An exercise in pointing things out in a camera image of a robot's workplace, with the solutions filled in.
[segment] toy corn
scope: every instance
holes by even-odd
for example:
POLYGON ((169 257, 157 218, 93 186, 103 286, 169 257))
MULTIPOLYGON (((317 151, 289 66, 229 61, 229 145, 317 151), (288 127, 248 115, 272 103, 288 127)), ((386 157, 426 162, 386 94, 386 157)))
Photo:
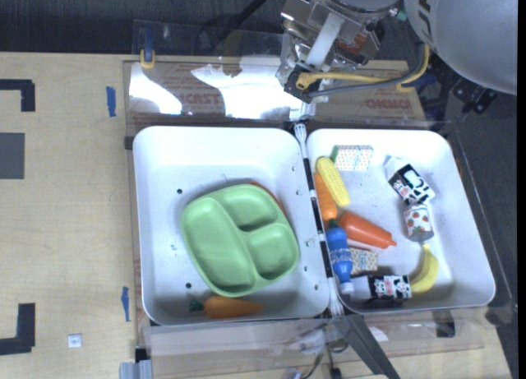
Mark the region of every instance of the toy corn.
POLYGON ((336 205, 346 206, 351 199, 335 163, 329 157, 320 157, 316 161, 316 171, 321 175, 336 205))

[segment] table surface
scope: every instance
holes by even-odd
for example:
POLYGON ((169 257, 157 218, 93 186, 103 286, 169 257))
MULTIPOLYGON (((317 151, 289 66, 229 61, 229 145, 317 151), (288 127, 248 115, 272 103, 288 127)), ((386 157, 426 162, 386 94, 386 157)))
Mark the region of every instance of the table surface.
MULTIPOLYGON (((0 377, 118 377, 119 364, 134 359, 137 342, 123 93, 123 63, 132 57, 0 56, 2 78, 36 85, 35 112, 21 112, 20 91, 0 91, 0 132, 25 133, 25 178, 0 180, 0 337, 15 336, 19 303, 36 307, 35 347, 0 357, 0 377), (116 91, 115 117, 109 116, 106 87, 116 91), (71 334, 82 334, 80 348, 68 347, 71 334)), ((511 377, 495 328, 478 325, 478 334, 480 348, 391 362, 404 378, 511 377)), ((344 377, 371 375, 361 361, 339 367, 344 377)), ((311 377, 329 376, 320 368, 311 377)))

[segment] white bottle cap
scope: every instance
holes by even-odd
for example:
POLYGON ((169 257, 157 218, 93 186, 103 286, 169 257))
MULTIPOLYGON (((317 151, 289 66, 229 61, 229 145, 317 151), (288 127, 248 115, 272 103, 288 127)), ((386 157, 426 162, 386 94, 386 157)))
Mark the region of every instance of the white bottle cap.
POLYGON ((352 294, 354 291, 353 283, 340 283, 339 291, 341 294, 352 294))

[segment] yellow banana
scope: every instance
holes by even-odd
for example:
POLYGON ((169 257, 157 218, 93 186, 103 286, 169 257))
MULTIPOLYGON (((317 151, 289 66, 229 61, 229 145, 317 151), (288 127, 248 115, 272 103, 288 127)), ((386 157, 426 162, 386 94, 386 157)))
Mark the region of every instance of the yellow banana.
POLYGON ((417 276, 413 279, 409 279, 411 284, 411 293, 413 295, 425 293, 435 283, 436 277, 438 276, 439 263, 435 255, 429 250, 429 244, 424 244, 424 262, 422 263, 422 269, 418 272, 417 276))

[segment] black corner marker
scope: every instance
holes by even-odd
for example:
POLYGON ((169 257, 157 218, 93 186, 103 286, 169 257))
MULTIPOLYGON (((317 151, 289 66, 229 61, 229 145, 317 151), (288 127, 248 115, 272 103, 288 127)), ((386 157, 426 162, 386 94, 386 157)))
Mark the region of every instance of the black corner marker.
POLYGON ((0 355, 30 353, 35 346, 35 304, 18 305, 16 336, 0 340, 0 355))
POLYGON ((0 79, 0 90, 20 90, 21 112, 34 112, 35 104, 35 84, 32 80, 3 80, 0 79))

